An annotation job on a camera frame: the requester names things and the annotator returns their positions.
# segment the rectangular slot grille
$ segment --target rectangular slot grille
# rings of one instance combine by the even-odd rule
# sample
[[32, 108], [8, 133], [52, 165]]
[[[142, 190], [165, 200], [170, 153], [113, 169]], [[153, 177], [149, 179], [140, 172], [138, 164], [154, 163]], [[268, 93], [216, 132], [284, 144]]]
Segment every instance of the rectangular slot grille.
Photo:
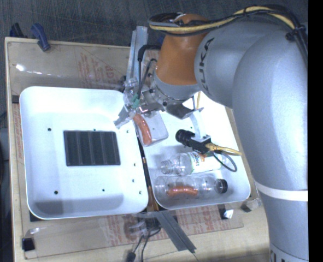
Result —
[[64, 131], [67, 166], [120, 165], [115, 132]]

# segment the yellow cable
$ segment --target yellow cable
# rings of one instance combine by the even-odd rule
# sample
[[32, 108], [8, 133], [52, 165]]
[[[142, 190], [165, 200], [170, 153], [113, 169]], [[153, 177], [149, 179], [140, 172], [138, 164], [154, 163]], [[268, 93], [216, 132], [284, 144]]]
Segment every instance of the yellow cable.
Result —
[[[239, 10], [239, 11], [235, 12], [234, 14], [235, 15], [242, 14], [242, 13], [244, 13], [244, 11], [246, 13], [249, 13], [251, 11], [257, 11], [257, 10], [272, 10], [272, 9], [267, 8], [267, 7], [261, 7], [261, 6], [252, 6], [252, 7], [247, 7], [245, 9]], [[292, 29], [295, 28], [292, 21], [289, 20], [288, 18], [286, 18], [285, 16], [279, 15], [279, 14], [269, 14], [269, 15], [272, 15], [272, 16], [276, 17], [277, 19], [282, 20], [290, 28], [292, 28]], [[228, 22], [231, 22], [234, 19], [236, 19], [236, 17], [232, 17], [227, 20], [218, 21], [218, 22], [211, 23], [211, 24], [195, 25], [195, 26], [190, 26], [190, 27], [168, 27], [168, 26], [158, 26], [158, 25], [149, 25], [149, 26], [150, 26], [150, 28], [155, 29], [155, 30], [162, 30], [162, 31], [169, 31], [169, 32], [188, 32], [188, 31], [199, 31], [199, 30], [203, 30], [203, 29], [219, 27], [219, 26], [222, 26]]]
[[229, 148], [229, 147], [218, 146], [218, 145], [215, 145], [212, 142], [206, 144], [205, 147], [207, 147], [211, 151], [224, 151], [225, 153], [227, 153], [229, 155], [236, 155], [236, 156], [237, 155], [240, 155], [240, 156], [243, 155], [240, 151], [234, 150], [234, 149]]

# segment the clear plastic bottle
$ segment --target clear plastic bottle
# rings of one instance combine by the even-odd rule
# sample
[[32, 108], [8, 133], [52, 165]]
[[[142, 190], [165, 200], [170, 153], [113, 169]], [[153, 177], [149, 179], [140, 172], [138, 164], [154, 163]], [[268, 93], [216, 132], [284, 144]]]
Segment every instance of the clear plastic bottle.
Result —
[[214, 156], [192, 151], [177, 153], [171, 159], [162, 161], [160, 169], [164, 175], [187, 176], [194, 173], [217, 170], [221, 166], [221, 163]]
[[213, 175], [159, 176], [155, 180], [154, 192], [158, 199], [168, 198], [207, 198], [226, 193], [226, 180]]

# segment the white tray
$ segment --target white tray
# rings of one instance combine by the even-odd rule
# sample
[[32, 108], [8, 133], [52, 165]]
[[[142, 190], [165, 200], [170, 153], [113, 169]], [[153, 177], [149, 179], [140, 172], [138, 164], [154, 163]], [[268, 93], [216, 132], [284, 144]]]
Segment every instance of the white tray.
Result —
[[[111, 90], [29, 87], [20, 95], [27, 203], [41, 219], [138, 213], [148, 203], [133, 123], [116, 129], [124, 101]], [[63, 132], [116, 133], [120, 165], [67, 166]]]
[[[233, 129], [228, 119], [225, 107], [210, 100], [203, 93], [201, 94], [200, 103], [200, 107], [204, 107], [203, 111], [201, 112], [201, 117], [203, 118], [206, 134], [211, 136], [212, 142], [220, 146], [230, 147], [237, 150], [238, 145], [236, 143]], [[192, 108], [191, 100], [185, 102], [185, 105], [188, 108]], [[165, 112], [162, 112], [161, 116], [168, 130], [168, 139], [144, 149], [151, 184], [154, 188], [154, 196], [160, 206], [168, 210], [176, 210], [240, 202], [244, 201], [250, 196], [250, 183], [241, 156], [232, 156], [232, 159], [235, 161], [238, 168], [237, 172], [231, 172], [225, 168], [222, 168], [220, 170], [202, 173], [203, 176], [213, 175], [216, 178], [226, 180], [228, 183], [228, 191], [224, 194], [217, 194], [213, 192], [207, 197], [180, 195], [172, 198], [164, 195], [157, 195], [155, 183], [157, 178], [163, 175], [160, 171], [160, 162], [170, 159], [170, 157], [176, 153], [190, 152], [192, 150], [191, 148], [185, 147], [176, 141], [176, 132], [180, 129], [195, 132], [190, 118], [180, 120]]]

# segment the black connector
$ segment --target black connector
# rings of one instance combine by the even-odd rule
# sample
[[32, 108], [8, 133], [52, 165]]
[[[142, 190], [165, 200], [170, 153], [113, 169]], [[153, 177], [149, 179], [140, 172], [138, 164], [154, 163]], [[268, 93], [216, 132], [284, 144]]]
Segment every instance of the black connector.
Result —
[[199, 153], [206, 153], [209, 149], [206, 147], [206, 144], [211, 142], [211, 138], [206, 139], [205, 141], [198, 142], [192, 137], [195, 136], [195, 133], [188, 130], [180, 129], [176, 133], [176, 141], [180, 142], [184, 146], [191, 147], [194, 151]]
[[35, 249], [34, 239], [33, 238], [23, 238], [21, 249], [23, 251], [33, 251]]
[[136, 254], [134, 252], [129, 252], [126, 258], [126, 262], [134, 262], [136, 259]]

